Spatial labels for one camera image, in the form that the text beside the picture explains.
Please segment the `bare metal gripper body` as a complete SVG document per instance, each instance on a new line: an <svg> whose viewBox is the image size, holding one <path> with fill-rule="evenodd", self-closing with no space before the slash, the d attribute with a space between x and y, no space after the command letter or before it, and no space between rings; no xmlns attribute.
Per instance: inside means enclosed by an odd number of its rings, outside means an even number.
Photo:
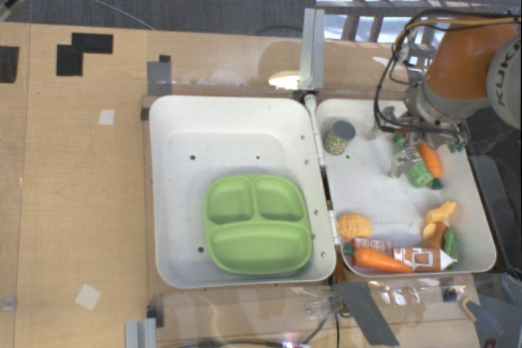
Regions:
<svg viewBox="0 0 522 348"><path fill-rule="evenodd" d="M463 100L447 99L431 88L407 88L404 105L405 112L396 121L409 129L410 142L425 142L431 149L445 145L451 152L461 152L467 146Z"/></svg>

